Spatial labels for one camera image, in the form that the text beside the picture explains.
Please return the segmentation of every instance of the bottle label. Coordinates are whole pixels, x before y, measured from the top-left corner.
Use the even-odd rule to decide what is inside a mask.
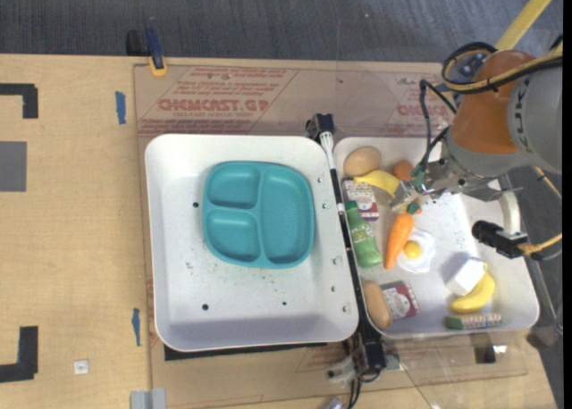
[[[374,232],[368,226],[354,228],[351,231],[351,242],[353,242],[354,245],[373,237],[374,237]]]

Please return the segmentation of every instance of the toy bottle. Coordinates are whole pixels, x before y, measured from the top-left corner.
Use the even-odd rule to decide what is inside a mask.
[[[371,225],[359,214],[356,201],[348,201],[345,206],[357,264],[362,268],[376,266],[383,261],[383,256],[377,248]]]

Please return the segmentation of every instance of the toy banana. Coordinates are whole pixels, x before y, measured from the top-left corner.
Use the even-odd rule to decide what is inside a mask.
[[[389,193],[391,197],[395,197],[395,190],[397,190],[397,187],[400,185],[400,180],[393,174],[379,170],[368,172],[364,176],[355,177],[354,182],[365,182],[366,184],[378,187]]]
[[[450,304],[450,309],[456,313],[474,313],[489,302],[494,288],[494,279],[486,271],[470,292],[458,297]]]

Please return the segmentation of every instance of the wooden tabletop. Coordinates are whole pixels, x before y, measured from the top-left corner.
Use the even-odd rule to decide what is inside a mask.
[[[38,89],[38,118],[22,118],[21,96],[0,95],[0,142],[26,147],[25,191],[0,191],[0,376],[9,374],[2,374],[3,366],[19,363],[19,348],[26,346],[19,344],[21,328],[38,329],[37,372],[33,379],[0,382],[2,408],[127,408],[133,390],[149,391],[162,382],[154,375],[147,328],[133,83],[133,66],[140,63],[145,59],[0,55],[0,84]],[[272,62],[289,68],[309,64],[318,63]],[[410,67],[423,70],[419,64]],[[118,120],[117,92],[125,97],[124,123]],[[516,371],[500,373],[498,379],[451,378],[420,387],[409,379],[401,388],[371,391],[364,386],[357,407],[556,407],[537,351],[522,339],[509,347],[515,351]],[[225,372],[220,357],[201,360],[205,369],[220,366]],[[391,381],[391,372],[380,380]],[[178,385],[200,380],[199,373],[198,368],[197,375],[180,376]],[[274,385],[288,389],[294,384],[286,375]],[[223,391],[213,380],[204,386],[213,396]],[[249,409],[318,409],[335,395],[343,401],[348,396],[347,388],[335,386],[330,395],[308,392],[303,399],[263,403],[258,396],[226,403],[213,397],[210,404],[178,399],[169,407],[242,403]],[[167,389],[167,402],[171,393],[176,392]]]

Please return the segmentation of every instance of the fried egg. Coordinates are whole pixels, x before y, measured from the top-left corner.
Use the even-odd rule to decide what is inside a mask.
[[[435,256],[435,238],[428,231],[413,228],[408,242],[397,257],[397,264],[405,271],[429,272]]]

